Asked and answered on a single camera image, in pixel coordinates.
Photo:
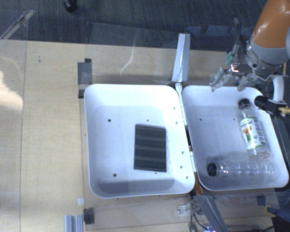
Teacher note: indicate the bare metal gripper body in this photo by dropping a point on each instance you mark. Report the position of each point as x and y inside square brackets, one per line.
[256, 68]

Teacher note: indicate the clear plastic bottle black cap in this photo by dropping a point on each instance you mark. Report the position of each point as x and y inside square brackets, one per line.
[244, 170]

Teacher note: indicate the dark grey ribbed rectangular block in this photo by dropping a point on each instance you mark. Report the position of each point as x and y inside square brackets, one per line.
[150, 148]

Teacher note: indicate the white plastic tray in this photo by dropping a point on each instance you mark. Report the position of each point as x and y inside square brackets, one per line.
[215, 139]
[125, 110]

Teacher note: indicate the clear bottle with green label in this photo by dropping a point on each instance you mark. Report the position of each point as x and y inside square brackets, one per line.
[252, 134]

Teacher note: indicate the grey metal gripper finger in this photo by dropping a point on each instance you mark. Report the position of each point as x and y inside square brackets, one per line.
[243, 83]
[217, 80]

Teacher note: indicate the black cylinder on white bracket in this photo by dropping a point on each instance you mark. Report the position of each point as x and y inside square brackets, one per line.
[278, 88]

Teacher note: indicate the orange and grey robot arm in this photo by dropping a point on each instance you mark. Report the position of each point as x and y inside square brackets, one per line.
[270, 20]

